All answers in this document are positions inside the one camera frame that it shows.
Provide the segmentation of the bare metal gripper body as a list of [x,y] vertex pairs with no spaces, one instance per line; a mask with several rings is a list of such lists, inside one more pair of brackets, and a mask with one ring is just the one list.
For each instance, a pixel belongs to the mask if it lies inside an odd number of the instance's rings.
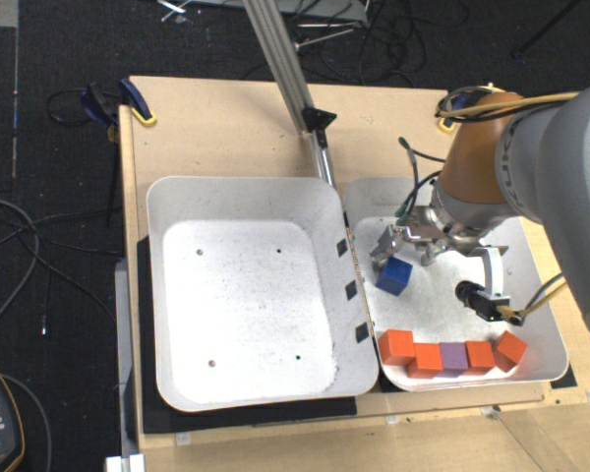
[[490,232],[489,228],[467,226],[441,207],[431,206],[415,206],[397,220],[397,226],[405,228],[405,241],[415,245],[418,251],[422,243],[444,240],[448,252],[457,252],[464,257],[481,247],[481,240]]

